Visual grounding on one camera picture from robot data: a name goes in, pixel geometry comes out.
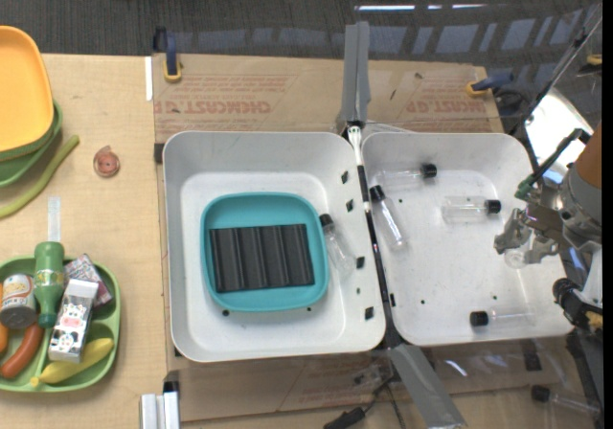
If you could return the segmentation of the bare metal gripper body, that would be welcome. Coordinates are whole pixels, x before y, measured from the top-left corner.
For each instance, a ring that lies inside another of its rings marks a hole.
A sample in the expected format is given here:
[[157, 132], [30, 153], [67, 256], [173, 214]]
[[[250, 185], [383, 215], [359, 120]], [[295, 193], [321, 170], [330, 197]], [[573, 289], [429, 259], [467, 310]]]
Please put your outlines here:
[[542, 204], [528, 203], [523, 211], [523, 220], [534, 230], [538, 243], [554, 249], [568, 249], [570, 241], [563, 234], [563, 222], [557, 210]]

